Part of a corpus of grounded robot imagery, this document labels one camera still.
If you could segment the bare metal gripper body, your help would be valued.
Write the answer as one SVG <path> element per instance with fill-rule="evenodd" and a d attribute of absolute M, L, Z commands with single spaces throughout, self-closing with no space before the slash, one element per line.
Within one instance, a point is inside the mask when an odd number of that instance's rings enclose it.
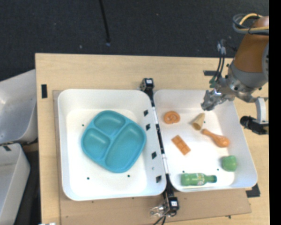
<path fill-rule="evenodd" d="M 225 102 L 239 98 L 245 102 L 251 102 L 251 89 L 239 80 L 229 78 L 213 79 L 204 95 L 204 102 Z"/>

